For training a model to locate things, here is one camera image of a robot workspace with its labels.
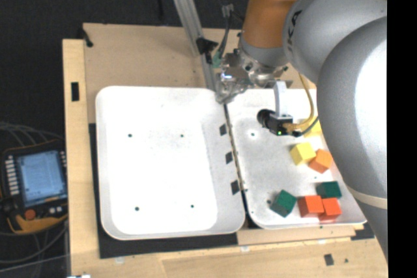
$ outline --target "yellow cable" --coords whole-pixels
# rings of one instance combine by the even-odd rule
[[[307,93],[307,97],[308,97],[308,102],[310,104],[310,116],[306,119],[303,120],[301,123],[297,124],[297,123],[285,123],[283,125],[284,128],[287,129],[288,132],[293,132],[294,130],[297,130],[303,126],[305,126],[306,124],[310,124],[310,122],[313,120],[314,118],[314,103],[313,103],[313,98],[311,98],[311,94],[310,91],[308,89],[308,84],[306,79],[301,75],[301,73],[298,73],[298,75],[300,76],[301,79],[301,83],[302,86],[304,87],[304,90]]]

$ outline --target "wooden board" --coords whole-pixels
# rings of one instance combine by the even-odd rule
[[[302,258],[306,251],[304,247],[311,244],[308,242],[294,243],[294,241],[300,240],[311,240],[310,242],[316,243],[315,246],[339,240],[343,241],[346,251],[353,253],[359,251],[359,245],[362,245],[362,242],[351,242],[349,236],[355,235],[355,229],[361,229],[362,226],[325,226],[322,229],[286,231],[243,228],[238,232],[238,242],[244,248],[226,247],[206,251],[141,255],[123,258],[120,260],[122,264],[117,263],[119,259],[100,259],[88,132],[88,123],[94,122],[93,100],[96,92],[100,87],[113,85],[114,82],[123,85],[203,87],[204,81],[200,69],[201,62],[191,56],[182,28],[88,24],[85,25],[85,29],[94,43],[93,48],[86,47],[82,40],[63,40],[72,274],[89,273],[95,278],[113,277],[115,274],[124,273],[123,277],[137,277],[137,269],[141,268],[146,272],[147,277],[176,277],[176,272],[180,272],[178,266],[187,270],[187,260],[192,260],[191,258],[203,260],[202,257],[205,258],[207,255],[223,258],[223,255],[234,254],[234,257],[240,258],[240,260],[236,259],[237,262],[240,261],[239,265],[243,265],[247,263],[247,249],[251,250],[252,256],[252,251],[269,252],[277,247],[297,247],[299,256]],[[237,39],[232,38],[235,33],[231,33],[229,37],[229,51],[237,43]],[[205,30],[205,37],[216,41],[221,39],[222,34],[221,29]],[[147,60],[149,58],[152,59],[151,64],[155,66],[155,70],[149,71],[148,65],[150,63]],[[117,70],[118,66],[124,67],[126,72]],[[104,71],[92,73],[93,68],[101,68]],[[133,72],[140,75],[128,75],[127,72],[131,72],[132,69],[134,69]],[[286,72],[289,79],[295,79],[294,87],[299,88],[296,86],[294,74],[296,74],[294,70]],[[71,83],[78,83],[79,101],[71,100]],[[379,248],[374,239],[364,243],[364,247],[365,245],[369,247],[371,243],[374,243],[373,246],[376,249]],[[379,272],[386,271],[386,267],[381,265],[381,259],[382,264],[385,264],[382,252],[374,251],[368,255],[373,257],[371,261],[375,261]],[[365,269],[367,264],[361,262],[358,265],[358,270],[360,270],[360,268]]]

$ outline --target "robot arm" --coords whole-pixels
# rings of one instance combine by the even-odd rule
[[[386,0],[249,0],[217,100],[273,86],[287,63],[316,84],[324,138],[388,261],[386,28]]]

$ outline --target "emergency stop button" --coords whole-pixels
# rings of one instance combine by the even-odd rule
[[[36,212],[34,209],[30,208],[25,211],[26,220],[33,220],[36,217]]]

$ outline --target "blue screen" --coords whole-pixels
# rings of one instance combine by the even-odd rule
[[[40,204],[52,197],[66,197],[58,151],[19,156],[17,163],[22,176],[23,201],[26,206]]]

